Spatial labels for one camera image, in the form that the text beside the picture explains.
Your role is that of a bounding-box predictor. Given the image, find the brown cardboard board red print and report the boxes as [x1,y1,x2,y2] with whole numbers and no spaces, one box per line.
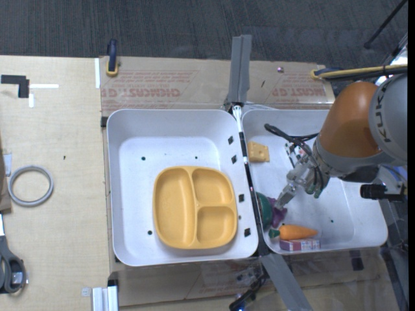
[99,56,383,307]

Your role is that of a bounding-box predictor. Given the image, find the grey ring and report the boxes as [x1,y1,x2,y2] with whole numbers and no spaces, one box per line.
[8,165,55,207]

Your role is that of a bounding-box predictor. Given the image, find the yellow cheese wedge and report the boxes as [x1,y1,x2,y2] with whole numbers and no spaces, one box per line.
[246,141,270,164]

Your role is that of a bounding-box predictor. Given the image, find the white plastic tray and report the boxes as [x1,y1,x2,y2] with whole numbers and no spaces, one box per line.
[106,108,260,268]
[241,108,389,256]

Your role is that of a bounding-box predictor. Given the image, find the green round toy vegetable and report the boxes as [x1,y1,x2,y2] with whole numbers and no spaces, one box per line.
[255,191,275,231]

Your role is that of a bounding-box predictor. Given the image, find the yellow divided plate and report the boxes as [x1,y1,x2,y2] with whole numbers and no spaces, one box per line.
[152,165,239,251]

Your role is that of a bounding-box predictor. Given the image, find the purple toy grapes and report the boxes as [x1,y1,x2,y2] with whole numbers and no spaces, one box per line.
[267,196,289,228]

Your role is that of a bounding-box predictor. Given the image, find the black cylinder on white bracket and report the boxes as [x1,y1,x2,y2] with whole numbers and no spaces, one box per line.
[359,172,407,203]

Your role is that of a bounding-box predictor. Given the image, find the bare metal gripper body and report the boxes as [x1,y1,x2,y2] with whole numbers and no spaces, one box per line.
[286,153,330,198]

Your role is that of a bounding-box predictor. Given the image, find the pink and white carton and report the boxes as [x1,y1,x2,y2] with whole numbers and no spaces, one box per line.
[279,238,322,252]

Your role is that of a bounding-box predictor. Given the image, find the grey scissors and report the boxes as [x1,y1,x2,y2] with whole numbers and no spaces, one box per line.
[0,234,27,294]

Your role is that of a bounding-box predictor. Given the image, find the orange carrot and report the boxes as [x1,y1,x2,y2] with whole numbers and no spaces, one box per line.
[268,224,319,242]

